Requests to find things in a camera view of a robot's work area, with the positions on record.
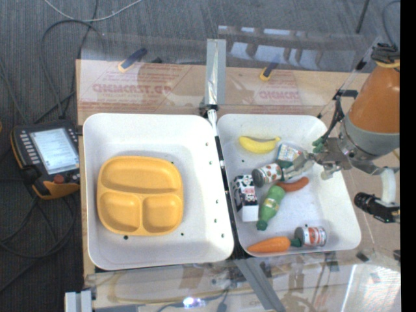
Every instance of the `white cable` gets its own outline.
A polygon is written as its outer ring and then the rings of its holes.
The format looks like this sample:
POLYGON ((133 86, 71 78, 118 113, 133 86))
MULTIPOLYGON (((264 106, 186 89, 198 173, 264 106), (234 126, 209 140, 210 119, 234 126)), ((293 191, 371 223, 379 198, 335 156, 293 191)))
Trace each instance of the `white cable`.
MULTIPOLYGON (((67 14, 65 14, 65 13, 63 13, 62 11, 60 11, 57 7, 55 7, 54 5, 52 5, 48 0, 44 0, 51 8, 53 8, 55 11, 57 11, 59 14, 61 14, 62 16, 64 16, 64 17, 66 17, 66 18, 69 18, 70 20, 75 20, 75 18, 73 18, 73 17, 71 17, 71 16, 69 16, 69 15, 67 15, 67 14)), ((127 6, 125 6, 125 7, 123 7, 122 9, 120 9, 120 10, 118 10, 117 12, 114 12, 114 13, 112 13, 111 15, 108 15, 108 16, 105 16, 104 18, 95 18, 95 19, 83 19, 83 20, 81 20, 81 21, 83 21, 83 22, 97 22, 97 21, 103 21, 103 20, 107 20, 107 19, 109 19, 109 18, 112 18, 113 16, 115 16, 115 15, 117 15, 117 14, 119 14, 119 13, 121 13, 122 11, 124 11, 124 10, 126 10, 126 9, 128 9, 128 8, 130 8, 130 7, 132 7, 132 6, 134 6, 134 5, 136 5, 136 4, 138 4, 138 3, 140 3, 140 2, 142 2, 143 0, 137 0, 137 1, 135 1, 134 3, 131 3, 130 5, 127 5, 127 6)))

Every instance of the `table surface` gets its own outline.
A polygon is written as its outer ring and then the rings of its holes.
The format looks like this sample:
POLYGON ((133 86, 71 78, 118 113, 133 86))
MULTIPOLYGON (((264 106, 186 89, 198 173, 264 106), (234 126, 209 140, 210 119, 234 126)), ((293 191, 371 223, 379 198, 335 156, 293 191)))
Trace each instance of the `table surface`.
MULTIPOLYGON (((198 114, 198 104, 203 100, 205 91, 205 66, 136 63, 126 75, 117 73, 117 65, 117 62, 98 63, 89 59, 77 61, 79 125, 98 112, 198 114), (138 77, 143 72, 146 75, 157 72, 159 76, 149 83, 149 79, 138 77), (159 86, 161 91, 152 96, 149 96, 149 92, 142 92, 135 97, 126 97, 123 92, 94 91, 94 87, 96 90, 110 89, 105 88, 106 84, 135 85, 135 89, 139 89, 143 80, 150 86, 159 86), (111 96, 94 97, 97 94, 111 96)), ((227 67, 227 103, 218 112, 316 115, 330 102, 334 89, 339 88, 349 76, 345 72, 276 70, 270 83, 265 84, 259 80, 261 70, 227 67), (277 95, 282 93, 288 94, 287 98, 277 95), (246 96, 245 102, 241 99, 242 94, 246 96)), ((350 88, 359 90, 367 77, 366 73, 356 75, 350 88)), ((346 98, 343 106, 350 104, 351 99, 346 98)), ((322 120, 328 124, 331 115, 332 112, 328 113, 322 120)), ((400 166, 398 154, 397 150, 379 159, 376 164, 400 166)), ((202 297, 207 311, 211 311, 210 304, 219 304, 225 297, 231 310, 241 311, 243 307, 251 307, 250 311, 263 310, 252 288, 241 279, 238 268, 230 260, 213 265, 97 272, 88 256, 86 241, 85 160, 81 136, 80 156, 84 275, 87 283, 99 288, 100 295, 94 302, 96 308, 136 304, 141 305, 143 311, 156 311, 157 307, 168 307, 178 297, 194 295, 202 297)), ((381 193, 379 177, 368 176, 356 169, 344 171, 343 176, 351 200, 361 191, 381 193)), ((396 183, 396 201, 400 203, 399 173, 396 174, 396 183)), ((377 285, 379 288, 385 285, 386 290, 390 285, 390 292, 378 291, 380 300, 387 302, 385 311, 400 308, 400 263, 393 257, 393 251, 400 250, 400 226, 383 224, 355 206, 354 209, 362 234, 361 243, 356 249, 333 254, 273 257, 263 261, 275 292, 285 306, 293 308, 288 311, 301 311, 300 306, 309 306, 310 311, 336 311, 342 305, 345 311, 352 311, 356 304, 369 301, 366 297, 378 290, 377 285)), ((369 304, 375 307, 378 303, 369 304)))

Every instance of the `tin can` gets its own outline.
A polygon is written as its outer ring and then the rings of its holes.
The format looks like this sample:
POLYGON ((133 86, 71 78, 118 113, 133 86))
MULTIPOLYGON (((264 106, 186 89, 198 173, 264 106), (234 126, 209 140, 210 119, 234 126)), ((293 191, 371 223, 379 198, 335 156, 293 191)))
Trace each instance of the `tin can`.
POLYGON ((272 183, 281 179, 281 168, 277 163, 264 165, 252 171, 254 185, 262 187, 264 184, 272 183))
POLYGON ((301 246, 324 246, 327 239, 326 231, 322 226, 297 227, 294 236, 300 240, 301 246))

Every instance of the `carrot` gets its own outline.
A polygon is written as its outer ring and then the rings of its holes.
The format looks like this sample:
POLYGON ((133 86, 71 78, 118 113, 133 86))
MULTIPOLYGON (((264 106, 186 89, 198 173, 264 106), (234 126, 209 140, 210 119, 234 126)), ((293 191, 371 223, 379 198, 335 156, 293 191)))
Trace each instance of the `carrot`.
POLYGON ((289 238, 278 236, 257 242, 247 247, 247 250, 254 253, 276 253, 284 252, 290 245, 291 241, 289 238))
POLYGON ((277 186, 280 186, 285 192, 294 192, 304 188, 309 183, 308 177, 302 177, 294 183, 286 183, 284 181, 279 181, 276 183, 277 186))

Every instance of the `white plastic tray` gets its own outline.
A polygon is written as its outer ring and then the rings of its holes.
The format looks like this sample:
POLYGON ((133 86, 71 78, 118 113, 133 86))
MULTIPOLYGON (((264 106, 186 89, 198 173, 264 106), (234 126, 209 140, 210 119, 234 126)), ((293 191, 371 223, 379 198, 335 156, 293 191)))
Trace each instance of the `white plastic tray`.
POLYGON ((83 127, 88 252, 105 270, 227 259, 234 247, 213 129, 199 116, 95 114, 83 127), (179 227, 162 236, 124 237, 98 218, 101 165, 119 155, 172 161, 181 172, 184 213, 179 227))
MULTIPOLYGON (((307 151, 312 151, 312 142, 325 132, 324 123, 313 116, 226 114, 218 120, 218 134, 227 178, 232 181, 235 176, 251 174, 254 168, 272 163, 276 158, 277 147, 276 151, 265 155, 246 151, 238 141, 242 135, 263 139, 279 136, 281 142, 293 142, 307 151)), ((287 236, 291 239, 298 226, 307 224, 325 228, 328 234, 325 246, 290 247, 286 252, 269 255, 355 248, 361 241, 361 230, 342 173, 336 172, 331 179, 324 181, 320 178, 322 170, 321 166, 315 164, 305 175, 310 180, 309 184, 299 191, 286 193, 277 215, 270 220, 265 231, 258 231, 255 222, 243 222, 239 215, 235 214, 241 246, 246 250, 255 242, 274 236, 287 236)), ((270 186, 271 184, 268 184, 256 188, 260 205, 270 186)))

